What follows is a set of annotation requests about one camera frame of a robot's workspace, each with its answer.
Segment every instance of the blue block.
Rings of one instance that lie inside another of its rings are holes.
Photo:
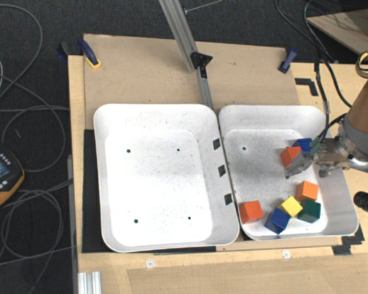
[[[309,153],[311,151],[312,138],[300,138],[296,140],[292,147],[300,146],[303,153]]]
[[[274,233],[279,234],[284,231],[284,229],[288,225],[289,219],[289,214],[278,208],[275,208],[264,226]]]

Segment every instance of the green block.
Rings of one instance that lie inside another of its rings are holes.
[[[301,203],[302,211],[299,212],[297,218],[309,223],[315,222],[320,218],[320,204],[311,200],[304,200]]]

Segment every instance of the cube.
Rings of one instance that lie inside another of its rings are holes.
[[[292,147],[300,146],[301,151],[303,153],[310,153],[311,152],[311,146],[310,146],[311,142],[312,142],[312,138],[300,138],[293,143]]]
[[[280,154],[283,166],[289,168],[292,165],[292,161],[301,152],[300,146],[286,147],[284,151]]]
[[[302,211],[297,215],[298,219],[313,223],[320,218],[321,205],[319,203],[306,199],[301,203],[301,205]]]
[[[241,223],[247,224],[255,222],[264,217],[259,200],[246,202],[239,208]]]
[[[284,231],[284,229],[286,229],[289,220],[289,214],[282,211],[281,209],[275,208],[270,214],[264,226],[274,233],[280,234],[282,231]]]
[[[278,209],[286,212],[291,217],[295,217],[302,210],[302,206],[293,196],[290,196],[281,205],[278,206]]]
[[[303,202],[305,199],[315,201],[318,198],[319,186],[317,184],[303,181],[296,187],[296,199]]]

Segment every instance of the orange block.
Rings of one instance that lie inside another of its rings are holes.
[[[303,181],[296,187],[296,199],[303,202],[305,199],[313,202],[318,198],[319,185]]]
[[[259,200],[244,203],[239,208],[241,223],[255,222],[264,217]]]
[[[289,168],[292,165],[292,161],[296,156],[300,153],[301,147],[295,146],[295,147],[286,147],[284,151],[281,153],[281,159],[283,166],[285,168]]]

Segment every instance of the yellow block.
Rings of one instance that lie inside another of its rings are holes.
[[[286,199],[278,206],[278,208],[289,214],[291,217],[297,216],[297,214],[302,210],[302,206],[293,196]]]

